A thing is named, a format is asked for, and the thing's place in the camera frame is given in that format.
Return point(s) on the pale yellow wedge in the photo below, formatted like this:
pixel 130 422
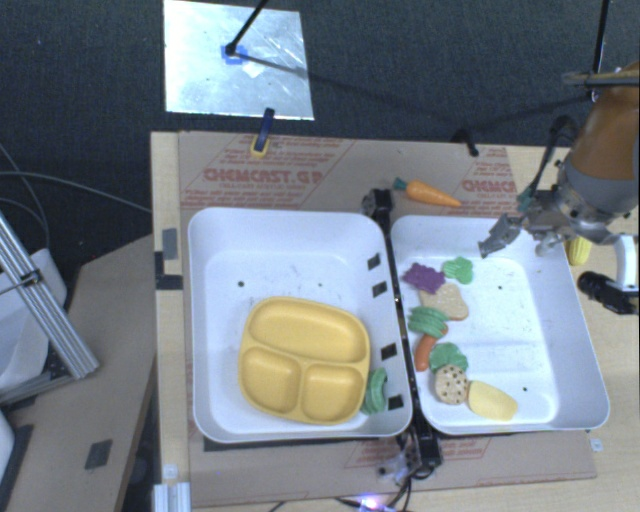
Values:
pixel 492 401

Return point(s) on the green lettuce leaf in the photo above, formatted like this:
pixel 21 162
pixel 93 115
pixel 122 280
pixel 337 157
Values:
pixel 447 356

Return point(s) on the yellow corn cob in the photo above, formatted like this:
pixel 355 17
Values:
pixel 580 251

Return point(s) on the tan bread slice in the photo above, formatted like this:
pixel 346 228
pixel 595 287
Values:
pixel 447 301

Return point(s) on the thin black rod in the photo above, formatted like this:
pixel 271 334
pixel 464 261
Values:
pixel 400 310

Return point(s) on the black cylinder on white bracket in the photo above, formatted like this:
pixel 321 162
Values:
pixel 607 290

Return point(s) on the orange carrot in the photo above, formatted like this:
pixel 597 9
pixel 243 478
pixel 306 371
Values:
pixel 430 193

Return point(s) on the small green broccoli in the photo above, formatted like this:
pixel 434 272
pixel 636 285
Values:
pixel 459 270

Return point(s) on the green pea pod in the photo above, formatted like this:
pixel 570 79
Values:
pixel 376 392

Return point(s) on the yellow divided plate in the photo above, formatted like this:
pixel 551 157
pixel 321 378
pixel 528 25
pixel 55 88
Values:
pixel 300 350

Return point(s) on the brown cardboard board red print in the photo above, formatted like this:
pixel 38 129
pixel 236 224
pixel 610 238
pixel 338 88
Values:
pixel 310 170

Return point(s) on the purple grapes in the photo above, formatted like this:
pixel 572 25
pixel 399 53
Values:
pixel 422 276

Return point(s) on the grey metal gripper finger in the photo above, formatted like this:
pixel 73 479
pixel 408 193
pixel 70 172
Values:
pixel 546 245
pixel 500 235

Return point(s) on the white plastic tray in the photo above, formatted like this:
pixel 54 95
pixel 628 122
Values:
pixel 280 250
pixel 540 325

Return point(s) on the orange sausage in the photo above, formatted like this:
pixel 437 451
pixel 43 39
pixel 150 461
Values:
pixel 424 352

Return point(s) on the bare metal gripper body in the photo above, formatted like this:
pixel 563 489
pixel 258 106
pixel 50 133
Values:
pixel 570 220

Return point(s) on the round brown biscuit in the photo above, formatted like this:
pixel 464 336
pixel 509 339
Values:
pixel 450 385

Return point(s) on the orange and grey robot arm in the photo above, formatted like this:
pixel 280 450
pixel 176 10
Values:
pixel 607 145

